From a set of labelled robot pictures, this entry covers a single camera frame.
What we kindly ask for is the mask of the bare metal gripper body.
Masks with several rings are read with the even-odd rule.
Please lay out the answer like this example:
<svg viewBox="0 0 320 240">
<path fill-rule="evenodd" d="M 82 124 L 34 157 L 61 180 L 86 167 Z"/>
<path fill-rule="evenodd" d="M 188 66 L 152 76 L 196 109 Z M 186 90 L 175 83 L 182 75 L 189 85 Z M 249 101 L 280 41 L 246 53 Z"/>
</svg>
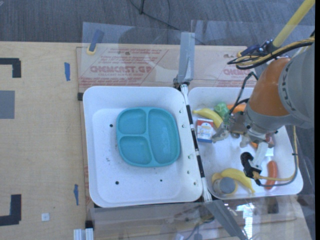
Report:
<svg viewBox="0 0 320 240">
<path fill-rule="evenodd" d="M 233 114 L 229 119 L 228 130 L 235 139 L 244 138 L 246 142 L 271 142 L 271 133 L 258 132 L 246 121 L 246 113 L 241 111 Z"/>
</svg>

